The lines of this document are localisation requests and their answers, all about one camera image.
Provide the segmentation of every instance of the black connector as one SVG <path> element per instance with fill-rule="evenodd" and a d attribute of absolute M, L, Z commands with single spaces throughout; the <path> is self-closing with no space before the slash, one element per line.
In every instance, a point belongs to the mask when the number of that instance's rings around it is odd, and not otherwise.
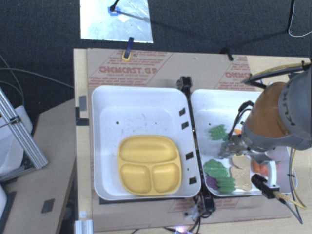
<path fill-rule="evenodd" d="M 258 188 L 262 194 L 268 198 L 268 199 L 272 199 L 275 198 L 275 195 L 273 194 L 274 191 L 279 191 L 279 187 L 277 187 L 276 185 L 273 187 L 269 187 L 266 183 L 268 181 L 260 176 L 259 174 L 255 174 L 252 176 L 252 183 L 255 185 L 256 188 Z"/>

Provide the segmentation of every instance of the dark fabric surface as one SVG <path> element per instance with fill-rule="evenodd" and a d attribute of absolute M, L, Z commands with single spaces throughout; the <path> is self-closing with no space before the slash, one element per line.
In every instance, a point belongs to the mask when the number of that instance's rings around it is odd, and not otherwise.
<path fill-rule="evenodd" d="M 291 0 L 148 0 L 153 44 L 134 49 L 311 57 L 311 34 L 286 33 Z M 74 48 L 125 48 L 122 42 L 80 39 L 79 0 L 0 0 L 0 54 L 21 68 L 73 84 Z M 293 34 L 311 30 L 312 0 L 296 0 Z M 16 73 L 32 120 L 74 97 L 70 88 Z M 0 80 L 12 84 L 7 72 Z M 0 84 L 12 103 L 20 97 Z"/>

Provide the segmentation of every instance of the silver reflective sheet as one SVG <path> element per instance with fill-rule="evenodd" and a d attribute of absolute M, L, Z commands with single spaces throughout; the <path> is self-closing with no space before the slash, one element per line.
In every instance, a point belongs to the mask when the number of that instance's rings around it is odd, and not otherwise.
<path fill-rule="evenodd" d="M 147 0 L 120 0 L 110 12 L 115 1 L 80 0 L 81 38 L 153 43 Z"/>

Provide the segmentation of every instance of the black carpet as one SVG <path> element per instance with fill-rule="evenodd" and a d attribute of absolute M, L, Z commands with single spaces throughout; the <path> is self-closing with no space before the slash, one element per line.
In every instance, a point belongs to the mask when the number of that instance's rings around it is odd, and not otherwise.
<path fill-rule="evenodd" d="M 138 50 L 311 57 L 311 34 L 290 37 L 286 28 L 291 0 L 148 0 L 153 44 Z M 125 48 L 125 43 L 80 39 L 79 0 L 0 0 L 0 54 L 20 68 L 73 84 L 74 48 Z M 312 0 L 296 0 L 293 31 L 311 30 Z M 32 120 L 74 97 L 74 91 L 17 73 Z M 8 72 L 0 81 L 15 84 Z M 16 91 L 0 83 L 14 106 Z"/>

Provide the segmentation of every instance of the yellow divided tray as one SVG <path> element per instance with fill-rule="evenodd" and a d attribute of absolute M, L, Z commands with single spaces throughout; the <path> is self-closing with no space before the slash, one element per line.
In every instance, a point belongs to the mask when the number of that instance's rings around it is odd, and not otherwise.
<path fill-rule="evenodd" d="M 179 151 L 167 137 L 127 137 L 119 145 L 117 158 L 121 184 L 132 194 L 169 194 L 181 184 Z"/>

